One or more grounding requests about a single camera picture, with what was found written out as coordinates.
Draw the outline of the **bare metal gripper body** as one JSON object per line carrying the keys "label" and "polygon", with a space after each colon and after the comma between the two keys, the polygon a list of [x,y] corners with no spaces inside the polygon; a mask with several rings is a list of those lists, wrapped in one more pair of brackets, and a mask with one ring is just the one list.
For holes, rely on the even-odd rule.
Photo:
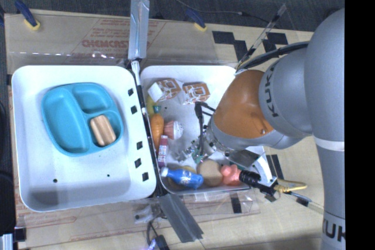
{"label": "bare metal gripper body", "polygon": [[209,157],[217,151],[213,140],[208,138],[206,134],[202,134],[192,140],[190,145],[195,146],[195,152],[192,154],[192,157]]}

